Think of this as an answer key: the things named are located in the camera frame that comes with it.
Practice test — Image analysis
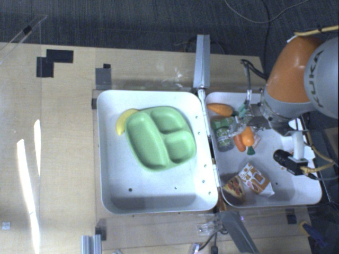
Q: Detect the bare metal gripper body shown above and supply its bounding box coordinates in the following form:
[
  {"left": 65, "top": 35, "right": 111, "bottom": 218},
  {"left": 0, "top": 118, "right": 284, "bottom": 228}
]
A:
[{"left": 245, "top": 103, "right": 279, "bottom": 132}]

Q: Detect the green can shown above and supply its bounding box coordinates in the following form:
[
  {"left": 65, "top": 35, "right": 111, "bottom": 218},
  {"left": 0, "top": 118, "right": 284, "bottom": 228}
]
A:
[{"left": 210, "top": 116, "right": 236, "bottom": 152}]

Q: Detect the orange sausage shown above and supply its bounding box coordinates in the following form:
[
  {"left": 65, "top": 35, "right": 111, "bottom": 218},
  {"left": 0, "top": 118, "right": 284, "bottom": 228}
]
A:
[{"left": 233, "top": 133, "right": 247, "bottom": 153}]

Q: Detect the orange carrot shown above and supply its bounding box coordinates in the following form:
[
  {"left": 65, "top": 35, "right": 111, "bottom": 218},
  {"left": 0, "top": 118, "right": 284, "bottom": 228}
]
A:
[
  {"left": 240, "top": 126, "right": 256, "bottom": 156},
  {"left": 207, "top": 103, "right": 238, "bottom": 117}
]

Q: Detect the thin black and white rod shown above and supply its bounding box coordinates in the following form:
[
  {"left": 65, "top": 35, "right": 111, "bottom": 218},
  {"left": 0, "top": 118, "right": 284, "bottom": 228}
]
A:
[{"left": 198, "top": 88, "right": 220, "bottom": 188}]

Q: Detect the orange and white packet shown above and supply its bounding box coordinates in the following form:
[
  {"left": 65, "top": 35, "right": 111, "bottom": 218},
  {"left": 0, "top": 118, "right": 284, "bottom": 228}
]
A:
[{"left": 237, "top": 162, "right": 275, "bottom": 198}]

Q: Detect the pizza slice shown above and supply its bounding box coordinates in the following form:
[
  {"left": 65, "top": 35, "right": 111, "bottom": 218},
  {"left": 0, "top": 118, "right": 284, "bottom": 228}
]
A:
[{"left": 221, "top": 175, "right": 246, "bottom": 204}]

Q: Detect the white plastic tray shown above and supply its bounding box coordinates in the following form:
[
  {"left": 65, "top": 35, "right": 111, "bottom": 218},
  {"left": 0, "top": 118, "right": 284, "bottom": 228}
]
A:
[
  {"left": 205, "top": 91, "right": 324, "bottom": 209},
  {"left": 96, "top": 89, "right": 219, "bottom": 215}
]

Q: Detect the green divided plate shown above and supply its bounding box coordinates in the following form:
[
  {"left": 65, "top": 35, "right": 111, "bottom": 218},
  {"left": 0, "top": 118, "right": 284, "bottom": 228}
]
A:
[{"left": 124, "top": 106, "right": 198, "bottom": 173}]

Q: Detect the yellow banana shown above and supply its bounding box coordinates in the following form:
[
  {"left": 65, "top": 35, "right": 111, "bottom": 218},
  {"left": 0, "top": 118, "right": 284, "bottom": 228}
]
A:
[{"left": 115, "top": 108, "right": 140, "bottom": 136}]

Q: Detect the black cylinder on white bracket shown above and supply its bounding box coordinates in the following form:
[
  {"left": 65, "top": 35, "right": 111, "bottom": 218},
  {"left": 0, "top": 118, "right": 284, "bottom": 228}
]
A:
[{"left": 273, "top": 130, "right": 309, "bottom": 176}]

